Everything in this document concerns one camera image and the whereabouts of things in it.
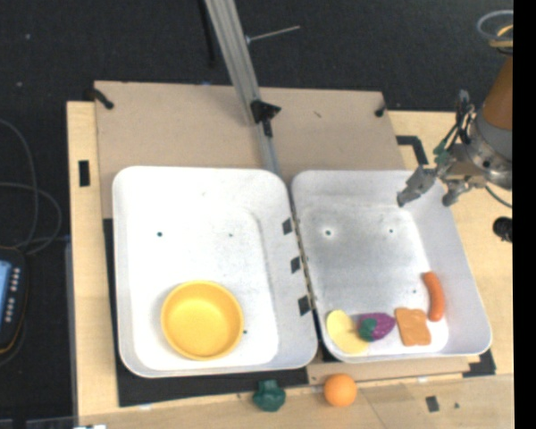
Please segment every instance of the orange fruit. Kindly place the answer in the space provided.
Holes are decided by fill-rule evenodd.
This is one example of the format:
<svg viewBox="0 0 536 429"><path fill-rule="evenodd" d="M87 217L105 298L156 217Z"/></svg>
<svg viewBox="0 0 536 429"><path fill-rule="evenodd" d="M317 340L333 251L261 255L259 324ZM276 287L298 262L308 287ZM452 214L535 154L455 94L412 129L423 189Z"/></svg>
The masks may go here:
<svg viewBox="0 0 536 429"><path fill-rule="evenodd" d="M357 386L348 374L334 374L323 386L323 397L334 407L347 407L354 403Z"/></svg>

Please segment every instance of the white tray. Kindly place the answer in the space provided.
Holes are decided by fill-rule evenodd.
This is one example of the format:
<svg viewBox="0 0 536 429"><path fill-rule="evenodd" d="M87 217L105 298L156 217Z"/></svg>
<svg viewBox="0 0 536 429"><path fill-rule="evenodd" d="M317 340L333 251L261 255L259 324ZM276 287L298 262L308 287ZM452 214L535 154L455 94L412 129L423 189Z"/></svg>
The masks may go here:
<svg viewBox="0 0 536 429"><path fill-rule="evenodd" d="M292 182L297 227L306 254L314 304L324 343L348 363L397 358L481 354L490 345L490 325L471 274L444 189L399 207L406 171L310 171ZM398 307L429 309L421 273L440 278L446 311L428 322L431 344L404 346L397 326L361 354L345 354L325 329L335 309L348 315Z"/></svg>
<svg viewBox="0 0 536 429"><path fill-rule="evenodd" d="M121 358L134 374L165 377L297 368L317 350L298 301L306 280L289 194L264 170L129 167L113 181ZM226 357L195 361L174 351L160 326L170 290L218 282L242 306L245 333Z"/></svg>

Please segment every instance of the black bracket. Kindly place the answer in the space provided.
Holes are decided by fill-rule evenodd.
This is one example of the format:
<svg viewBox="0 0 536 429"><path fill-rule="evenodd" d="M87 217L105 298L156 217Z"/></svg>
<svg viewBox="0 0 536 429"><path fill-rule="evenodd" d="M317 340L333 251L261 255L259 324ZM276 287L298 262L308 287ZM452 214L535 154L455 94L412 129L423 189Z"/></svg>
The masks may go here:
<svg viewBox="0 0 536 429"><path fill-rule="evenodd" d="M262 123L264 128L264 135L266 137L272 137L272 118L278 114L281 110L279 106L266 104L260 100L255 100L250 104L252 115L256 124Z"/></svg>

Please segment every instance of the robotic hand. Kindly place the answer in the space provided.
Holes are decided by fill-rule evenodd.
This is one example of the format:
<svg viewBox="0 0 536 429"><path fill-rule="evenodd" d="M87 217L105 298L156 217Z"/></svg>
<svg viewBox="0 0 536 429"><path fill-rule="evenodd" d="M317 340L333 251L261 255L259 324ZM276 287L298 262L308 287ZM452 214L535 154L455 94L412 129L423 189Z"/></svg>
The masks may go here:
<svg viewBox="0 0 536 429"><path fill-rule="evenodd" d="M460 91L455 125L433 151L436 167L417 167L406 181L405 189L397 195L399 206L419 198L437 179L448 188L442 199L445 206L453 205L461 194L473 188L485 188L494 196L488 183L512 189L514 24L501 27L496 35L482 30L484 22L505 15L513 16L514 13L490 13L477 24L477 29L489 40L489 44L507 55L490 93L477 111L468 93ZM494 231L503 240L512 241L511 220L499 218Z"/></svg>

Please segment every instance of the green toy vegetable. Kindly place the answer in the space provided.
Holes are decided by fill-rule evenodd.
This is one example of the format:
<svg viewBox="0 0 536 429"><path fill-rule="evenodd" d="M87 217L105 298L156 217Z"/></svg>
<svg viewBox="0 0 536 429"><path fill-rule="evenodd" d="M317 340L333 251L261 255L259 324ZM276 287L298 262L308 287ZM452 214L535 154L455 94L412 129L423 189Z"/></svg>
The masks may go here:
<svg viewBox="0 0 536 429"><path fill-rule="evenodd" d="M286 392L276 380L264 380L258 383L258 391L252 396L252 401L263 411L278 411L286 401Z"/></svg>

